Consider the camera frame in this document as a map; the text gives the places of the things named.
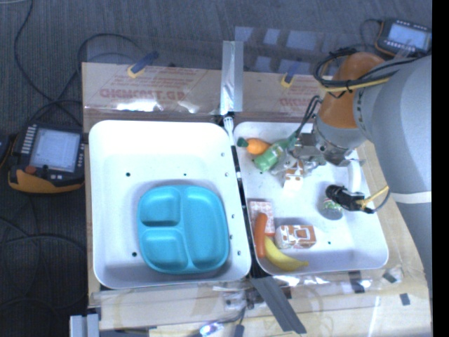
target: robotic arm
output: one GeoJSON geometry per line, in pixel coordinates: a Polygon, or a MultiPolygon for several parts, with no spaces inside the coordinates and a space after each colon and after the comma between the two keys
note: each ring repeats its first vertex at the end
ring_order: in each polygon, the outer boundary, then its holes
{"type": "Polygon", "coordinates": [[[375,146],[390,196],[412,235],[432,297],[431,244],[431,55],[383,61],[370,53],[354,53],[333,80],[379,77],[382,83],[328,89],[310,134],[298,134],[290,153],[301,159],[310,151],[336,166],[363,141],[375,146]]]}

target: green bottle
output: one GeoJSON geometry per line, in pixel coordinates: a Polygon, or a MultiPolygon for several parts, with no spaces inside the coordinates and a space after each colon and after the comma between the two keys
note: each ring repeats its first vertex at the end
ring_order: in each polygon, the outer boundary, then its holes
{"type": "Polygon", "coordinates": [[[286,153],[286,148],[289,143],[289,139],[276,141],[267,151],[254,159],[256,167],[261,170],[261,172],[268,171],[271,167],[277,164],[279,158],[286,153]]]}

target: banana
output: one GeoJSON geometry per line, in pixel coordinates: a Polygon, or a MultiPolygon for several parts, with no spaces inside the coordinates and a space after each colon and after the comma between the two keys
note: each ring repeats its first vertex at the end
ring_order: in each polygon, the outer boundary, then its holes
{"type": "Polygon", "coordinates": [[[267,236],[265,236],[265,255],[273,265],[284,271],[292,272],[309,265],[308,261],[297,260],[279,251],[274,242],[267,236]]]}

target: device display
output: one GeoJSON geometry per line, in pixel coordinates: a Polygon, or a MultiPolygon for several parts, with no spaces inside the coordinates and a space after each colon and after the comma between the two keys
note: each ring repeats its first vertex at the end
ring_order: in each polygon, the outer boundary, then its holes
{"type": "Polygon", "coordinates": [[[58,193],[84,182],[80,128],[34,122],[18,134],[9,157],[9,185],[29,193],[58,193]]]}
{"type": "Polygon", "coordinates": [[[375,47],[389,55],[405,51],[407,55],[428,54],[431,29],[410,21],[387,19],[382,22],[375,47]]]}

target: blue plate compartment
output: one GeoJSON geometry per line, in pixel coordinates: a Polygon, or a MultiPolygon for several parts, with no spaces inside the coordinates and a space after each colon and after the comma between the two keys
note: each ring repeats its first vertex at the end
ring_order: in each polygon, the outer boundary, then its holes
{"type": "Polygon", "coordinates": [[[138,204],[142,257],[163,273],[216,270],[229,254],[225,209],[211,190],[195,185],[152,188],[138,204]]]}

